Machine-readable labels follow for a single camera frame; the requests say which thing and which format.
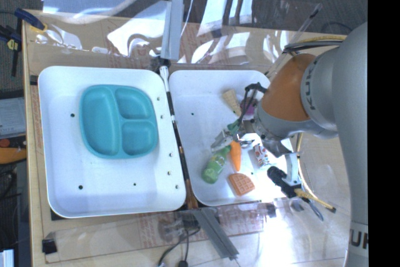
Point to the white and red packet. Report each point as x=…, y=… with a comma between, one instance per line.
x=261, y=155

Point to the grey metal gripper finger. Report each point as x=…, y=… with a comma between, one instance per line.
x=222, y=140
x=243, y=141

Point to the white plastic tray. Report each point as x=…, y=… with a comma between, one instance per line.
x=62, y=150
x=197, y=122

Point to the brown cardboard board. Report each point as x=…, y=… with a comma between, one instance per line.
x=103, y=34

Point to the orange carrot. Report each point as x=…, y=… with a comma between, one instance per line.
x=236, y=154

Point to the green plastic bottle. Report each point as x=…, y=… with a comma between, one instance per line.
x=214, y=167

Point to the black cylinder on white bracket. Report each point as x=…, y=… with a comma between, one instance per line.
x=281, y=178

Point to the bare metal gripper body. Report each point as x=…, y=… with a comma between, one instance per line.
x=249, y=128

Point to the tan ice cream cone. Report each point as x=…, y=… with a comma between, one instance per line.
x=232, y=100

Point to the orange waffle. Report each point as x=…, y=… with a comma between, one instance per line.
x=241, y=184

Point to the purple grapes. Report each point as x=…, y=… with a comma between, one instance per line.
x=249, y=109

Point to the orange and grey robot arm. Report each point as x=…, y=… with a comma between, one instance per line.
x=343, y=97

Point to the blue divided plate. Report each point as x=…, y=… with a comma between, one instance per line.
x=103, y=122

